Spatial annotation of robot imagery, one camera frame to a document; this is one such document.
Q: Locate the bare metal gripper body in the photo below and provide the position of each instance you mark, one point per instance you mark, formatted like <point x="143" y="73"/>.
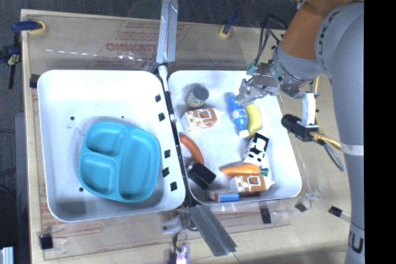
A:
<point x="265" y="78"/>

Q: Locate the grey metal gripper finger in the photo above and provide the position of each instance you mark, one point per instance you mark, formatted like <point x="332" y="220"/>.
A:
<point x="243" y="91"/>
<point x="257" y="94"/>

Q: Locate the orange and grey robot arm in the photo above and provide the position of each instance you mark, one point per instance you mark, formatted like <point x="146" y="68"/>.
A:
<point x="346" y="77"/>

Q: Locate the yellow banana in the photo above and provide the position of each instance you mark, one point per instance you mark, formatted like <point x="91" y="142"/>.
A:
<point x="255" y="120"/>

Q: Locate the blue and white bottle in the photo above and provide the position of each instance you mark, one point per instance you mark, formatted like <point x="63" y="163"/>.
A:
<point x="239" y="117"/>

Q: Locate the small can green label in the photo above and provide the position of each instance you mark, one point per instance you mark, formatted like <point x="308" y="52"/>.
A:
<point x="196" y="97"/>

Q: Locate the orange and white carton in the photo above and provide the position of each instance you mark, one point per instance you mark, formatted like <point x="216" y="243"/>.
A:
<point x="249" y="185"/>
<point x="201" y="119"/>

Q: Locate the black and white carton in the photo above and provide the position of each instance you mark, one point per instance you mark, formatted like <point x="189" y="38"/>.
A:
<point x="256" y="148"/>

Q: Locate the white plastic tray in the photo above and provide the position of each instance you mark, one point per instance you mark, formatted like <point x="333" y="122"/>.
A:
<point x="62" y="133"/>
<point x="219" y="145"/>

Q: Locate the orange sausage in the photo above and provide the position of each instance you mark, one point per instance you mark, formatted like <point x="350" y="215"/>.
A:
<point x="193" y="148"/>

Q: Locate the orange carrot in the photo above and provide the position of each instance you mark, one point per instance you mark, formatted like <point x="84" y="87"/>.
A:
<point x="241" y="169"/>

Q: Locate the black round can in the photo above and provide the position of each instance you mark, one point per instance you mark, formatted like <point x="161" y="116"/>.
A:
<point x="201" y="175"/>

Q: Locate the red white and blue box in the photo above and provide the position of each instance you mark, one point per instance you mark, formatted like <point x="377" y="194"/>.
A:
<point x="222" y="196"/>

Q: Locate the blue divided plate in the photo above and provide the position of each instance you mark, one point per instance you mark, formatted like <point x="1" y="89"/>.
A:
<point x="123" y="160"/>

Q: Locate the brown cardboard board red print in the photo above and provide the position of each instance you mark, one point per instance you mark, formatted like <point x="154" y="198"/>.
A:
<point x="92" y="43"/>

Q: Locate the black cylinder on white bracket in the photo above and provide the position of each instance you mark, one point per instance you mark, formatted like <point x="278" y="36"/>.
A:
<point x="297" y="127"/>

